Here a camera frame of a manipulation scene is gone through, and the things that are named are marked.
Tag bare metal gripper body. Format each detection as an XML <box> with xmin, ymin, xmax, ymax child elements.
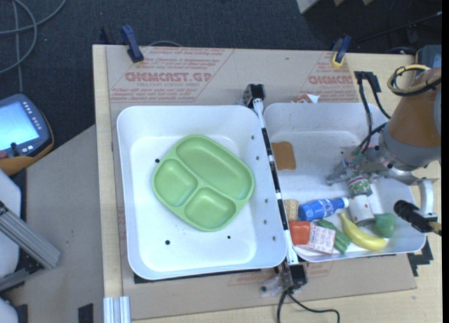
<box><xmin>345</xmin><ymin>152</ymin><xmax>418</xmax><ymax>186</ymax></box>

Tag green patterned can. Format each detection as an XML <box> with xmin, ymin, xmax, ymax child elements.
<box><xmin>346</xmin><ymin>171</ymin><xmax>373</xmax><ymax>198</ymax></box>

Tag white can orange dots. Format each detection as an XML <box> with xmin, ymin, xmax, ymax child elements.
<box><xmin>348</xmin><ymin>195</ymin><xmax>376</xmax><ymax>227</ymax></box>

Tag blue bottle white cap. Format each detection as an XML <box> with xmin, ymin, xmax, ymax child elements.
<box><xmin>297</xmin><ymin>196</ymin><xmax>351</xmax><ymax>223</ymax></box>

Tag green broccoli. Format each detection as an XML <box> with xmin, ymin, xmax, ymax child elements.
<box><xmin>372</xmin><ymin>212</ymin><xmax>397</xmax><ymax>239</ymax></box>

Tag white plastic tray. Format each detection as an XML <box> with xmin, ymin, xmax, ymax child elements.
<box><xmin>262</xmin><ymin>102</ymin><xmax>427</xmax><ymax>263</ymax></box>
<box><xmin>116</xmin><ymin>104</ymin><xmax>289</xmax><ymax>281</ymax></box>

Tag brown bread slice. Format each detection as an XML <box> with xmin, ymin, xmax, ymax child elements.
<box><xmin>270</xmin><ymin>140</ymin><xmax>297</xmax><ymax>171</ymax></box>

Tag tan biscuit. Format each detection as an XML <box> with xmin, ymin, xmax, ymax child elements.
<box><xmin>283</xmin><ymin>199</ymin><xmax>300</xmax><ymax>223</ymax></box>

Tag yellow banana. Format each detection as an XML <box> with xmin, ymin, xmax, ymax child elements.
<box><xmin>338</xmin><ymin>211</ymin><xmax>389</xmax><ymax>252</ymax></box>

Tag green bean pod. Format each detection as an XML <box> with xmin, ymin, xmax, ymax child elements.
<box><xmin>316</xmin><ymin>218</ymin><xmax>353</xmax><ymax>254</ymax></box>

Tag white and red patterned packet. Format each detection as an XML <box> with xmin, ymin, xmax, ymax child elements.
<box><xmin>307</xmin><ymin>224</ymin><xmax>337</xmax><ymax>256</ymax></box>

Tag orange cube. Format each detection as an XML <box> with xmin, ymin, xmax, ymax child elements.
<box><xmin>288</xmin><ymin>220</ymin><xmax>312</xmax><ymax>246</ymax></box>

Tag thin black and white rod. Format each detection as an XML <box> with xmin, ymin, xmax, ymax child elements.
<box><xmin>253</xmin><ymin>98</ymin><xmax>299</xmax><ymax>265</ymax></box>

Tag orange and white packet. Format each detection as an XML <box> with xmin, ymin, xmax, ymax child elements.
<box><xmin>290</xmin><ymin>93</ymin><xmax>321</xmax><ymax>105</ymax></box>

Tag green divided plate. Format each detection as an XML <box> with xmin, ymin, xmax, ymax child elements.
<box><xmin>151</xmin><ymin>133</ymin><xmax>255</xmax><ymax>233</ymax></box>

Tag brown cardboard board red print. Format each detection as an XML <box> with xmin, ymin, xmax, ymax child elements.
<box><xmin>105</xmin><ymin>46</ymin><xmax>419</xmax><ymax>319</ymax></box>

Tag black cylinder on white bracket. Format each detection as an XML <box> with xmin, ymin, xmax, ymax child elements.
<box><xmin>393</xmin><ymin>178</ymin><xmax>439</xmax><ymax>234</ymax></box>

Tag black block with thin wires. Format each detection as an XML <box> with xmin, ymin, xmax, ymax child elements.
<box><xmin>280</xmin><ymin>263</ymin><xmax>309</xmax><ymax>289</ymax></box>
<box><xmin>242</xmin><ymin>83</ymin><xmax>266</xmax><ymax>107</ymax></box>

